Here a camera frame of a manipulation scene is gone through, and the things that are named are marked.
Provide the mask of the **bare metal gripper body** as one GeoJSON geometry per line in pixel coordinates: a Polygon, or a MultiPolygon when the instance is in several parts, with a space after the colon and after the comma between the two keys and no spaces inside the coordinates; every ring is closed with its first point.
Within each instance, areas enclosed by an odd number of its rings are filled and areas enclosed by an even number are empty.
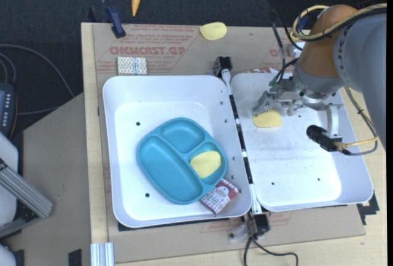
{"type": "Polygon", "coordinates": [[[272,80],[270,87],[270,93],[273,95],[274,101],[287,111],[298,111],[303,108],[323,111],[328,107],[328,104],[324,102],[327,95],[308,88],[296,77],[289,77],[280,81],[272,80]]]}

